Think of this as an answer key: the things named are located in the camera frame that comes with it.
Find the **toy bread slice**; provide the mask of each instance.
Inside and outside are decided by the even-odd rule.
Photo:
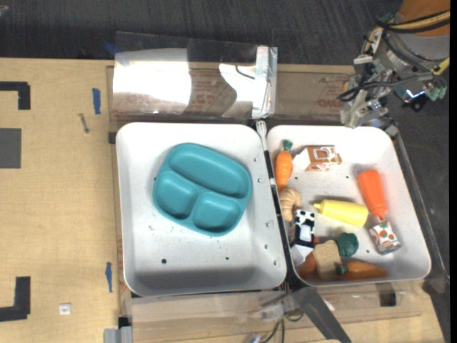
[[[313,256],[316,260],[317,273],[321,279],[336,279],[336,266],[341,263],[338,245],[328,240],[314,247]]]

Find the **black corner marker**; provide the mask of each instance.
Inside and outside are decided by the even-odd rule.
[[[30,85],[26,81],[0,81],[0,91],[17,91],[17,109],[30,110]]]
[[[16,277],[14,305],[0,307],[0,322],[27,319],[30,314],[30,277]]]

